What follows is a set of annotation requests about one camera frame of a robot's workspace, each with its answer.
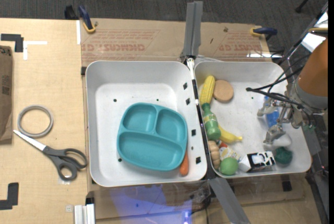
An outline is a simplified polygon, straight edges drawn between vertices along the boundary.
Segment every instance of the black tape mark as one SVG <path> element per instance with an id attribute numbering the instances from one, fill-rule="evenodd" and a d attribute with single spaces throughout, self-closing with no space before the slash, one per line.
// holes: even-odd
<path id="1" fill-rule="evenodd" d="M 13 208 L 13 205 L 18 205 L 19 199 L 19 184 L 9 183 L 7 200 L 0 200 L 0 210 L 9 210 Z"/>
<path id="2" fill-rule="evenodd" d="M 23 52 L 23 38 L 20 34 L 1 34 L 2 41 L 15 41 L 15 52 Z"/>

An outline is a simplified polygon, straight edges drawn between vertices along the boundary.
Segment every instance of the toy carrot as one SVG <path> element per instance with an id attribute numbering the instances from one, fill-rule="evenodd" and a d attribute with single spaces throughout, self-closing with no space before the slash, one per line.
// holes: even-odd
<path id="1" fill-rule="evenodd" d="M 188 172 L 189 172 L 189 159 L 188 159 L 188 153 L 186 150 L 183 161 L 180 165 L 180 174 L 181 176 L 187 176 Z"/>

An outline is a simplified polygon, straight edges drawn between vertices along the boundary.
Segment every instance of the scissor blade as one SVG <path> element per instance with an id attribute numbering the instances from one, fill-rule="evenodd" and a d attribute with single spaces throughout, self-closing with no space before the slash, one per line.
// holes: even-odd
<path id="1" fill-rule="evenodd" d="M 46 147 L 46 145 L 38 142 L 37 140 L 30 138 L 28 136 L 26 136 L 25 134 L 22 134 L 20 131 L 17 130 L 13 130 L 13 132 L 18 135 L 19 137 L 21 137 L 22 139 L 24 139 L 26 142 L 29 142 L 31 145 L 35 146 L 37 149 L 43 151 L 44 148 Z"/>

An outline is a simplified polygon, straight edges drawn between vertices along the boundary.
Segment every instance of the toy banana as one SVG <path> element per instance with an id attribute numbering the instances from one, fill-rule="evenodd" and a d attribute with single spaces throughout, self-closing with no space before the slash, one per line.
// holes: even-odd
<path id="1" fill-rule="evenodd" d="M 241 136 L 235 136 L 232 133 L 226 131 L 225 129 L 223 129 L 220 125 L 218 125 L 218 128 L 220 130 L 220 140 L 225 142 L 225 143 L 232 143 L 235 142 L 237 140 L 242 140 Z"/>

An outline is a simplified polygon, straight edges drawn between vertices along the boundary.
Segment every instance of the scissors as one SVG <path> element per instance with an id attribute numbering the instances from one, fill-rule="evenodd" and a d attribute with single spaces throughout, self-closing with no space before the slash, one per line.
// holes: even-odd
<path id="1" fill-rule="evenodd" d="M 30 138 L 20 131 L 14 130 L 14 133 L 29 142 L 31 145 L 35 146 L 37 149 L 42 151 L 46 156 L 48 156 L 52 162 L 55 164 L 58 174 L 64 181 L 74 180 L 77 177 L 77 170 L 85 168 L 87 166 L 86 156 L 77 149 L 67 148 L 62 150 L 55 150 L 51 147 L 44 145 L 37 140 Z M 76 160 L 74 157 L 70 157 L 68 154 L 76 154 L 81 156 L 83 163 Z M 66 168 L 71 172 L 71 176 L 64 175 L 62 169 Z"/>

